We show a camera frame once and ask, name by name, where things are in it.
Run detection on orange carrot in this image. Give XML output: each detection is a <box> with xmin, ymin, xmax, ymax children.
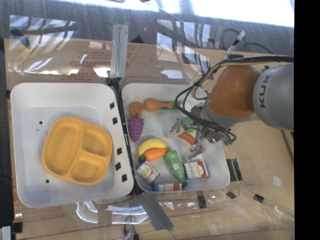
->
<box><xmin>137</xmin><ymin>147</ymin><xmax>172</xmax><ymax>164</ymax></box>

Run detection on orange divided plate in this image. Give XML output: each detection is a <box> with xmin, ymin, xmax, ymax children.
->
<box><xmin>41</xmin><ymin>116</ymin><xmax>114</xmax><ymax>186</ymax></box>

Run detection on white plastic tray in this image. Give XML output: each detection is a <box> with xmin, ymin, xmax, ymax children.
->
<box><xmin>10</xmin><ymin>82</ymin><xmax>135</xmax><ymax>209</ymax></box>
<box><xmin>121</xmin><ymin>82</ymin><xmax>231</xmax><ymax>193</ymax></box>

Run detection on brown chicken drumstick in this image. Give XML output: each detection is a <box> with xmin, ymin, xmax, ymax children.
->
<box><xmin>143</xmin><ymin>97</ymin><xmax>174</xmax><ymax>113</ymax></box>

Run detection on orange sausage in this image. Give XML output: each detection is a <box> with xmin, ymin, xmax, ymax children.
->
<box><xmin>178</xmin><ymin>131</ymin><xmax>197</xmax><ymax>146</ymax></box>

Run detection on green stick vegetable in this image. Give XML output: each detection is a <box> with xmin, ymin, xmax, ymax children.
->
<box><xmin>159</xmin><ymin>100</ymin><xmax>181</xmax><ymax>112</ymax></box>

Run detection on yellow banana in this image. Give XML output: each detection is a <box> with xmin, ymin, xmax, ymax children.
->
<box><xmin>136</xmin><ymin>138</ymin><xmax>168</xmax><ymax>159</ymax></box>

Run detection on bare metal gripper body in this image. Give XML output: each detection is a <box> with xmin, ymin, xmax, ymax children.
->
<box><xmin>190</xmin><ymin>105</ymin><xmax>226</xmax><ymax>145</ymax></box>

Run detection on purple grapes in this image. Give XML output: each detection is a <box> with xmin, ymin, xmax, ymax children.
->
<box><xmin>127</xmin><ymin>116</ymin><xmax>145</xmax><ymax>143</ymax></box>

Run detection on white and red carton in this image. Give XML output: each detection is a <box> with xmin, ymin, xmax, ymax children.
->
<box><xmin>182</xmin><ymin>160</ymin><xmax>210</xmax><ymax>181</ymax></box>

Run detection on blue white red packet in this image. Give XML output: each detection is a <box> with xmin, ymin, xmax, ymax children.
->
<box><xmin>150</xmin><ymin>182</ymin><xmax>184</xmax><ymax>193</ymax></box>

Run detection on green bottle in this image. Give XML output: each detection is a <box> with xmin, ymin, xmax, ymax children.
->
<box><xmin>164</xmin><ymin>149</ymin><xmax>189</xmax><ymax>188</ymax></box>

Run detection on white and orange can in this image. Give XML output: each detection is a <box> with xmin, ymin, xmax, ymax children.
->
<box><xmin>135</xmin><ymin>160</ymin><xmax>161</xmax><ymax>185</ymax></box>

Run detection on brown cardboard board red print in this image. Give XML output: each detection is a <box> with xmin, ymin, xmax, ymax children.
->
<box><xmin>4</xmin><ymin>37</ymin><xmax>241</xmax><ymax>225</ymax></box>

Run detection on green broccoli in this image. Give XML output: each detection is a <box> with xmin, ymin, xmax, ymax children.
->
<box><xmin>181</xmin><ymin>116</ymin><xmax>195</xmax><ymax>128</ymax></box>

